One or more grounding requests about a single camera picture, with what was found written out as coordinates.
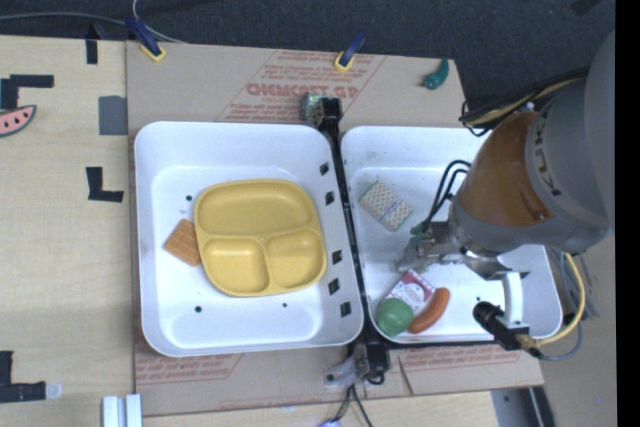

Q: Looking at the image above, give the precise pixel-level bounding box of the green and white small packet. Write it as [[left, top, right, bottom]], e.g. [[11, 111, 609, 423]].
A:
[[299, 94, 322, 122]]

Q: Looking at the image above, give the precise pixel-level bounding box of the white patterned packet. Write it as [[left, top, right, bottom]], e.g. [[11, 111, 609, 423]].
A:
[[357, 179, 415, 233]]

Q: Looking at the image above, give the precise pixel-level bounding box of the orange sausage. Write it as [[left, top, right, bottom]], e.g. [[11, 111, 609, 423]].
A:
[[407, 287, 451, 335]]

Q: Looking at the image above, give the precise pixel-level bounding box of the teal green toy pepper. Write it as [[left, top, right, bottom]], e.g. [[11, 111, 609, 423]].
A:
[[422, 58, 450, 91]]

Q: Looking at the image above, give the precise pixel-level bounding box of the orange waffle biscuit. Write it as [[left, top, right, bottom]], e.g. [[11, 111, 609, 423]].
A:
[[162, 218, 203, 267]]

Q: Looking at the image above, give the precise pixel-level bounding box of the white plastic tray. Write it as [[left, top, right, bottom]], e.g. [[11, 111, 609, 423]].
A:
[[339, 124, 564, 345], [133, 120, 365, 358]]

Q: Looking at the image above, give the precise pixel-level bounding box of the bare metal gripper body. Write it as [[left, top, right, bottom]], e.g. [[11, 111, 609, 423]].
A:
[[410, 220, 504, 280]]

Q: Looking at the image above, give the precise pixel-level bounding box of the brown cardboard board red print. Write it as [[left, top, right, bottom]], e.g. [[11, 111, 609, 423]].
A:
[[124, 39, 546, 417]]

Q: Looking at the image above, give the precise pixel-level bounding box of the black block with wires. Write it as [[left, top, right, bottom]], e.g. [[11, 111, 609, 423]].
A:
[[316, 97, 345, 130], [357, 341, 392, 379]]

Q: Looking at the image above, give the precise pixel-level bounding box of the thin black rod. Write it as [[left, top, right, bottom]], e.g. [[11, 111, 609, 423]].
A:
[[322, 113, 382, 389]]

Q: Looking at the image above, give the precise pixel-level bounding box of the pink watermelon slice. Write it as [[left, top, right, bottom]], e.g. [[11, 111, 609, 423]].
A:
[[0, 104, 38, 138]]

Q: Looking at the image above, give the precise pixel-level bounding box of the green apple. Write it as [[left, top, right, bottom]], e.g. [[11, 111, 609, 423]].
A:
[[375, 297, 415, 337]]

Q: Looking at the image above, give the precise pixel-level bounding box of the black cylinder on white bracket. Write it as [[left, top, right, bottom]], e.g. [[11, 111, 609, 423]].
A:
[[472, 270, 532, 352]]

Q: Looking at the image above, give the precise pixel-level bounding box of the red and white carton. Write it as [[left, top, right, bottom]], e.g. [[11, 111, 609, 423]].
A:
[[385, 268, 436, 316]]

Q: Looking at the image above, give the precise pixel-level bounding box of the yellow divided plate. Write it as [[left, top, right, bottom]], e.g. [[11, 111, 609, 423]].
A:
[[193, 178, 329, 298]]

